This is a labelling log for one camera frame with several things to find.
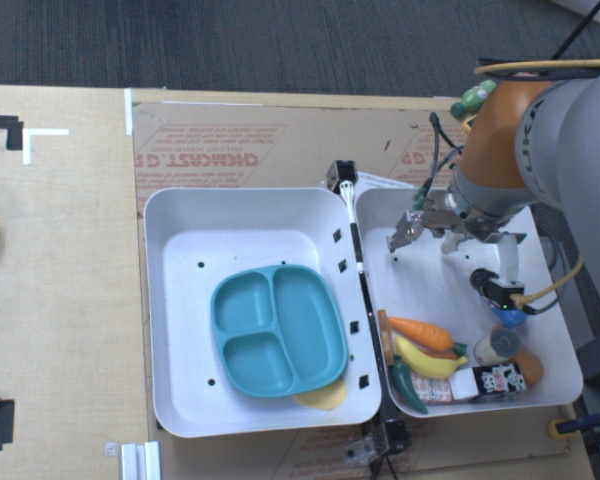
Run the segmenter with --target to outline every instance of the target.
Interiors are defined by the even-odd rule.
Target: black clamp
[[[15,402],[13,400],[0,401],[0,451],[2,451],[2,445],[13,443],[15,412]]]
[[[18,116],[0,116],[0,129],[7,130],[7,149],[22,151],[22,130],[24,123]]]
[[[352,160],[335,160],[327,171],[327,188],[340,195],[340,183],[350,181],[354,185],[358,181],[356,163]]]

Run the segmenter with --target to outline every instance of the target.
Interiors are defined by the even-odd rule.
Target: teal divided plate
[[[347,364],[331,291],[307,267],[270,266],[228,277],[211,297],[211,325],[227,377],[250,396],[319,389]]]

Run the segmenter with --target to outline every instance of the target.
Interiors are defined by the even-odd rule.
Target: wooden table
[[[0,479],[118,478],[117,447],[151,439],[131,98],[448,108],[411,98],[0,86],[0,115],[34,131],[29,162],[0,131],[0,397],[15,400]],[[176,478],[163,452],[165,477]],[[248,476],[246,461],[216,459],[214,478]],[[593,478],[579,436],[569,453],[407,476]]]

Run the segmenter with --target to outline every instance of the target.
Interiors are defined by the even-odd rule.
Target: carrot
[[[438,325],[395,316],[388,317],[388,320],[393,330],[431,350],[444,352],[453,347],[453,338],[449,331]]]

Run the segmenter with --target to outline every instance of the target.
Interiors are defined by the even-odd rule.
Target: banana
[[[414,372],[431,379],[446,379],[458,367],[469,362],[466,356],[458,359],[431,357],[402,336],[396,336],[394,345],[396,354],[401,356],[402,361],[407,363]]]

